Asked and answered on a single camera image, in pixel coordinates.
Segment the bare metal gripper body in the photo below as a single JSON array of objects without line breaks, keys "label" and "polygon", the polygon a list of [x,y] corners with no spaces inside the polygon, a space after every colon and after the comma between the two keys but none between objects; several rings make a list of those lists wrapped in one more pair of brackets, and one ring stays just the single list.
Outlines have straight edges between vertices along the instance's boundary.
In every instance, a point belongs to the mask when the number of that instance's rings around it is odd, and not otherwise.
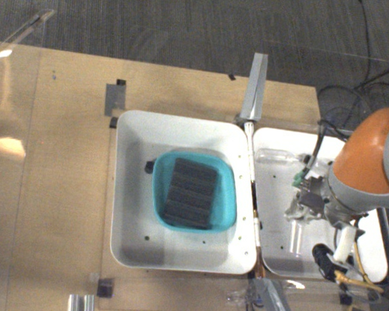
[{"label": "bare metal gripper body", "polygon": [[300,185],[298,201],[306,208],[322,213],[324,218],[329,215],[329,206],[333,205],[335,197],[327,177],[309,177]]}]

